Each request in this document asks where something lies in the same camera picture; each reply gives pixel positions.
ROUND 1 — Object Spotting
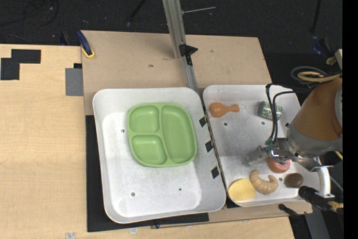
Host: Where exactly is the black cylinder on white bracket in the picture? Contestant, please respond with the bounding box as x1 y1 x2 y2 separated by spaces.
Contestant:
297 165 343 214

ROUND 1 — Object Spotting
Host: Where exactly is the white plastic tray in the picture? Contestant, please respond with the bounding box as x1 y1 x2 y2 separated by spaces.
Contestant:
202 84 323 208
92 87 227 224

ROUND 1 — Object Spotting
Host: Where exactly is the brown round toy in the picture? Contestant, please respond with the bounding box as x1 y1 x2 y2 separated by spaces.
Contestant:
284 172 305 189

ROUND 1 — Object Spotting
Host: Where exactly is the yellow round biscuit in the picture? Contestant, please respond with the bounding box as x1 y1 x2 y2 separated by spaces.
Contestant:
228 178 257 201

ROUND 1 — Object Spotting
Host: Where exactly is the pale brown flat board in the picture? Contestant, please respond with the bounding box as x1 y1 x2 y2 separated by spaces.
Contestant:
80 30 313 230

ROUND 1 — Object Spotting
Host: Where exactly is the beige toy croissant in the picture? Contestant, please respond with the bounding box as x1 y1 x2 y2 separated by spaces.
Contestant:
249 169 280 196

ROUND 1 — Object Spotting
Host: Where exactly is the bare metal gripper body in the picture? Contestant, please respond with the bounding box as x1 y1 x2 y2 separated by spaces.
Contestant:
268 137 303 163

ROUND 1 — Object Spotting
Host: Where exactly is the orange toy chicken drumstick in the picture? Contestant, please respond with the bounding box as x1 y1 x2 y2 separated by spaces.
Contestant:
209 102 241 119

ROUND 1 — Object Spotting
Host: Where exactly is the pink doughnut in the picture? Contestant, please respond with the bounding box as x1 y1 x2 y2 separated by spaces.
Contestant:
267 156 292 174

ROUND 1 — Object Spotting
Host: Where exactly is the green patterned small can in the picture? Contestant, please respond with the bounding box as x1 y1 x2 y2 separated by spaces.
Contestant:
257 100 284 121

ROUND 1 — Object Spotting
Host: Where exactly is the green divided plate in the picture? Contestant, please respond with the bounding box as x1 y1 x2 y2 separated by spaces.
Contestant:
126 102 199 168

